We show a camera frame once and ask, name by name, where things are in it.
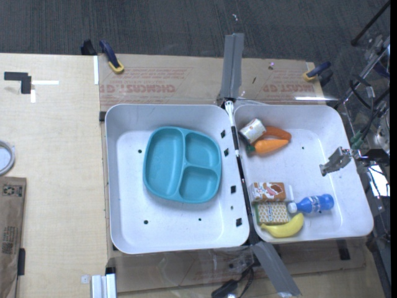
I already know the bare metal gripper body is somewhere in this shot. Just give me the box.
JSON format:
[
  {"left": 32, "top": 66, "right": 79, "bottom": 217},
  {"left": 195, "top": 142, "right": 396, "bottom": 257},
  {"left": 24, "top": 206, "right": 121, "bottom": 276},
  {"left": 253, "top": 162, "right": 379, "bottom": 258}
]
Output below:
[{"left": 352, "top": 125, "right": 391, "bottom": 168}]

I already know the white plastic tray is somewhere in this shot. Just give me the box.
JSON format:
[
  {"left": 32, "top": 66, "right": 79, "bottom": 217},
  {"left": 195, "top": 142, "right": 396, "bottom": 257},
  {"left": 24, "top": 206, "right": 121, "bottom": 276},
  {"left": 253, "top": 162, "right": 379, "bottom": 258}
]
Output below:
[
  {"left": 233, "top": 104, "right": 375, "bottom": 245},
  {"left": 104, "top": 104, "right": 251, "bottom": 255}
]

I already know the blue and white bottle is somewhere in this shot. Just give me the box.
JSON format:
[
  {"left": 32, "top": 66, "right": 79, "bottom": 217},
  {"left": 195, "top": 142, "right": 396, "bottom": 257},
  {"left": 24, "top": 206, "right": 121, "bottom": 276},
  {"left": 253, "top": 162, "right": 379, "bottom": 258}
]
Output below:
[{"left": 287, "top": 193, "right": 335, "bottom": 215}]

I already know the orange toy sausage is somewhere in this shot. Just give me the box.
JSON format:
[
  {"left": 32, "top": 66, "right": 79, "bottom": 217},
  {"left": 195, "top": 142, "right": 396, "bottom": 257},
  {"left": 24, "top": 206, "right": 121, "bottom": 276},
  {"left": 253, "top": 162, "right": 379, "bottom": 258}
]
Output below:
[{"left": 262, "top": 125, "right": 293, "bottom": 143}]

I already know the orange toy carrot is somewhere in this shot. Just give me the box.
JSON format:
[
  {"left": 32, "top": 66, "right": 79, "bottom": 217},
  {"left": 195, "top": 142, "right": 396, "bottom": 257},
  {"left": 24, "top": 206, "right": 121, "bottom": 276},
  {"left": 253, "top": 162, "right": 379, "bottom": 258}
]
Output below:
[{"left": 246, "top": 138, "right": 290, "bottom": 156}]

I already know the brown and white carton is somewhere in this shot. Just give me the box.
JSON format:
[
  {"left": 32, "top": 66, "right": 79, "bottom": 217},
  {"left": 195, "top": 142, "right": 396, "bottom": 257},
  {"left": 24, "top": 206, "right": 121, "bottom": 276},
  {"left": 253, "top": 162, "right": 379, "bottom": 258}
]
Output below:
[{"left": 250, "top": 181, "right": 294, "bottom": 204}]

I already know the orange and yellow carton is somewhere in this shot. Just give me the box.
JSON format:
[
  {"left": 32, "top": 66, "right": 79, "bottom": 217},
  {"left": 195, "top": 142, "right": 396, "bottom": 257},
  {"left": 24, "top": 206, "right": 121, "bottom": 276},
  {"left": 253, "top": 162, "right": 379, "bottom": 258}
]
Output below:
[{"left": 254, "top": 201, "right": 291, "bottom": 226}]

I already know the yellow banana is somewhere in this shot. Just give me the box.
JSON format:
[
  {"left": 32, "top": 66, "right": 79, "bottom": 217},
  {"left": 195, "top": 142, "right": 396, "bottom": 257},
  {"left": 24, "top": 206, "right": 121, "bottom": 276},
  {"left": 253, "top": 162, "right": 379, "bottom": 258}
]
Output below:
[{"left": 260, "top": 212, "right": 305, "bottom": 239}]

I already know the white and orange small can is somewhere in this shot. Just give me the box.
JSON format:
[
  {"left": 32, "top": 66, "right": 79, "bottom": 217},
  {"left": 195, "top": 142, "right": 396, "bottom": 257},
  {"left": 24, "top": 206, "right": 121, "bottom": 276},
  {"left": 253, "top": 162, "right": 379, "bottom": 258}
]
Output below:
[{"left": 239, "top": 119, "right": 267, "bottom": 144}]

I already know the thin black and white rod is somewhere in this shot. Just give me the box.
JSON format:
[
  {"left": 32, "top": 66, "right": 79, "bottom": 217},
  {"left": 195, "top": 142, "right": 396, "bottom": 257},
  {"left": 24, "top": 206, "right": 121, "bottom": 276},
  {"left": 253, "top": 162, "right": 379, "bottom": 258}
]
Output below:
[{"left": 225, "top": 100, "right": 252, "bottom": 217}]

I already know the blue divided plate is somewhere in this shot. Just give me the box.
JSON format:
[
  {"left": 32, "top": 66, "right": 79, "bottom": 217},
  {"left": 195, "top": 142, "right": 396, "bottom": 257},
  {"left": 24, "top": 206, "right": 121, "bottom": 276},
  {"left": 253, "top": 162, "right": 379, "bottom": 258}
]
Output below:
[{"left": 143, "top": 126, "right": 223, "bottom": 204}]

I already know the brown cardboard board red print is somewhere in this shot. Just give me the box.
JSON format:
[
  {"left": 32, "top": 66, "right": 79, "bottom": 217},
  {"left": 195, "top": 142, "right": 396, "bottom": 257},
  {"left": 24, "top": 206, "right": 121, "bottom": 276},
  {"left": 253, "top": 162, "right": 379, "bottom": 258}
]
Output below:
[{"left": 97, "top": 53, "right": 367, "bottom": 293}]

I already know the brown paper packet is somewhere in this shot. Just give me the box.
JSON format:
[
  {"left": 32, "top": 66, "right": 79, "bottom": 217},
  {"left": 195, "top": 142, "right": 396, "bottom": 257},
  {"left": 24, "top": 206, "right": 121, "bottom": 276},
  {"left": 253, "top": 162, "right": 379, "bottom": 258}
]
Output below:
[{"left": 0, "top": 176, "right": 27, "bottom": 298}]

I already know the white ring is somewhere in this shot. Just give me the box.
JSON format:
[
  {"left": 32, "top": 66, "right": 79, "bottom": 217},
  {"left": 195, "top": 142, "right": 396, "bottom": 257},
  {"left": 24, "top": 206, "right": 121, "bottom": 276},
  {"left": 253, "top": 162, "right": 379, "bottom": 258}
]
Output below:
[{"left": 0, "top": 140, "right": 16, "bottom": 177}]

